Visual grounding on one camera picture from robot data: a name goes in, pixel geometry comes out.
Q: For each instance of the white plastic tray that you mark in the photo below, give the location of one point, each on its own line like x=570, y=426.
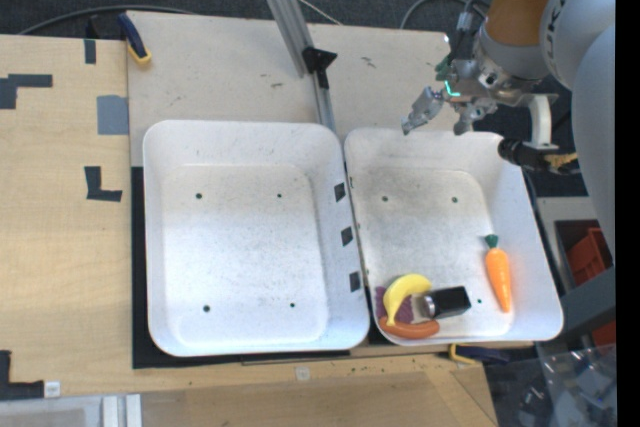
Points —
x=430, y=235
x=240, y=240

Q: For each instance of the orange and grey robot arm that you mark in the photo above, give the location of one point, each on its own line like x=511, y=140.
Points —
x=530, y=10

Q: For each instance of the purple grapes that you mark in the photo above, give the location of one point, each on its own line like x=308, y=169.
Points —
x=406, y=312

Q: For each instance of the black bottle with silver cap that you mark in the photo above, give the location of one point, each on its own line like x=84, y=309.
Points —
x=450, y=302

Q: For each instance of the black cylinder on white bracket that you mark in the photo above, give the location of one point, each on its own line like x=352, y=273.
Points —
x=542, y=120

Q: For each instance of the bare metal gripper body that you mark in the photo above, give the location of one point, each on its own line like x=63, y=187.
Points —
x=475, y=85

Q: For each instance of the red plastic box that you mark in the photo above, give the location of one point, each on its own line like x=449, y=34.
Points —
x=590, y=255

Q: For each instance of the orange carrot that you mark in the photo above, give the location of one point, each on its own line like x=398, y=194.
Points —
x=499, y=272

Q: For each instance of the yellow banana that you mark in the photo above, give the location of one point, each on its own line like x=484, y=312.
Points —
x=400, y=290

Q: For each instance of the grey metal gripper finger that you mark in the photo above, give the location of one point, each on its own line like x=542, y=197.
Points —
x=425, y=107
x=470, y=115

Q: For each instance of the orange sausage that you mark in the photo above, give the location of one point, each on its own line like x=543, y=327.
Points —
x=407, y=330

